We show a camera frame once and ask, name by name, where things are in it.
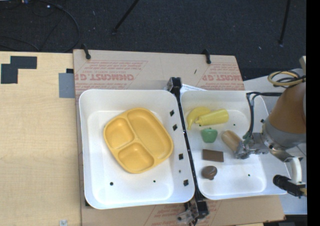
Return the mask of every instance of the white tray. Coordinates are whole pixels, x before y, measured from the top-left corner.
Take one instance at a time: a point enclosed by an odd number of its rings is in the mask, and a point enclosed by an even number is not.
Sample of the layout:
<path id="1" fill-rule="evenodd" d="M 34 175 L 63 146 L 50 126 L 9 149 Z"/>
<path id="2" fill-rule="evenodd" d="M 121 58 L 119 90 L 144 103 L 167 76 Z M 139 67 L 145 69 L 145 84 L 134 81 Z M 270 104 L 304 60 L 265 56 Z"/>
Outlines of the white tray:
<path id="1" fill-rule="evenodd" d="M 226 199 L 257 195 L 285 194 L 286 191 L 273 184 L 273 177 L 280 174 L 290 177 L 285 163 L 271 154 L 250 155 L 247 159 L 236 159 L 233 151 L 222 141 L 221 134 L 232 130 L 240 138 L 248 131 L 250 125 L 250 108 L 246 99 L 249 91 L 186 91 L 181 96 L 183 117 L 197 106 L 207 106 L 212 110 L 225 108 L 229 121 L 212 126 L 193 124 L 187 136 L 194 162 L 195 173 L 200 192 L 209 199 Z M 268 112 L 263 99 L 254 99 L 254 132 L 261 132 L 262 119 Z M 205 143 L 200 131 L 211 127 L 218 131 L 214 143 Z M 202 159 L 202 150 L 222 151 L 224 162 Z M 201 170 L 208 165 L 217 168 L 213 180 L 203 178 Z"/>
<path id="2" fill-rule="evenodd" d="M 151 110 L 172 137 L 171 156 L 149 171 L 126 172 L 108 149 L 103 129 L 122 112 Z M 79 98 L 85 198 L 97 209 L 183 203 L 194 181 L 176 97 L 164 90 L 87 90 Z"/>

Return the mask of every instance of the table surface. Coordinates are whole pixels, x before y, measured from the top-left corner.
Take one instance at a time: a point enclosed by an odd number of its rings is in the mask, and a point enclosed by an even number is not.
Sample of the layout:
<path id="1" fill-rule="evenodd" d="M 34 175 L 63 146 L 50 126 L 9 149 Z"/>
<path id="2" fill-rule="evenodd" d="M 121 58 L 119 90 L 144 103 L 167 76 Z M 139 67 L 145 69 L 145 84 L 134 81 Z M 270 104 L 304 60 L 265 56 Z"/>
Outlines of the table surface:
<path id="1" fill-rule="evenodd" d="M 1 84 L 0 219 L 6 225 L 81 225 L 75 99 L 59 97 L 59 73 L 74 68 L 72 54 L 37 56 L 37 69 Z"/>

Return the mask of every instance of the cardboard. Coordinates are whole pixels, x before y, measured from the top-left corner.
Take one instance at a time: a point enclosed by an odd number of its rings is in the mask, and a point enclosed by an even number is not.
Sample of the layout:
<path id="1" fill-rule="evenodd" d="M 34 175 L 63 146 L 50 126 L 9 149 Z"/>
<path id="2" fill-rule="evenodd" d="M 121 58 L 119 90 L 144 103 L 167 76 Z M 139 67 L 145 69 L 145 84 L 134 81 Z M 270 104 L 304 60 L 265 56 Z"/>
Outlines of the cardboard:
<path id="1" fill-rule="evenodd" d="M 79 96 L 87 89 L 166 89 L 170 77 L 181 77 L 182 83 L 205 90 L 244 90 L 234 56 L 165 54 L 122 51 L 74 50 L 74 80 L 77 111 L 79 177 L 82 225 L 156 226 L 181 225 L 177 215 L 184 204 L 146 205 L 98 210 L 86 205 L 83 185 Z M 285 215 L 276 195 L 225 200 L 208 200 L 209 215 L 197 222 L 201 226 L 240 225 L 283 220 Z"/>

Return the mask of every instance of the yellow divided plate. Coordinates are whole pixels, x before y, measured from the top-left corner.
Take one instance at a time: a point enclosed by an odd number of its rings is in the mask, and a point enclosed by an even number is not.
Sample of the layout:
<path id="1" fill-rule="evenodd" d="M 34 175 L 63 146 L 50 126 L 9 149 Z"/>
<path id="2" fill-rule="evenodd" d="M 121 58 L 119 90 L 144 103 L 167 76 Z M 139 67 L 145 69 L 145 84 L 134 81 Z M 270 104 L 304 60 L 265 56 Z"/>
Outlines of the yellow divided plate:
<path id="1" fill-rule="evenodd" d="M 118 163 L 130 173 L 142 173 L 166 160 L 174 143 L 148 109 L 124 111 L 104 127 L 104 140 Z"/>

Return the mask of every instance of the toy banana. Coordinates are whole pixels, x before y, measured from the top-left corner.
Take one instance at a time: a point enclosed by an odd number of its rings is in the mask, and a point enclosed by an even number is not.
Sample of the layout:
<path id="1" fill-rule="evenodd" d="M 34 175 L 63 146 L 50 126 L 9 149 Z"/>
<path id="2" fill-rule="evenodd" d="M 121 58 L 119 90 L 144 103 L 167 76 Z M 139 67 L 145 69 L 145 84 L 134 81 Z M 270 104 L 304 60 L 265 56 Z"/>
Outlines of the toy banana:
<path id="1" fill-rule="evenodd" d="M 199 116 L 208 114 L 210 111 L 210 108 L 207 107 L 196 107 L 192 109 L 186 117 L 186 122 L 188 123 L 187 130 L 191 130 L 191 125 L 196 119 L 198 119 Z"/>
<path id="2" fill-rule="evenodd" d="M 198 120 L 195 123 L 199 124 L 200 126 L 204 126 L 213 124 L 223 124 L 228 122 L 228 120 L 228 111 L 224 108 L 221 108 L 199 116 Z"/>

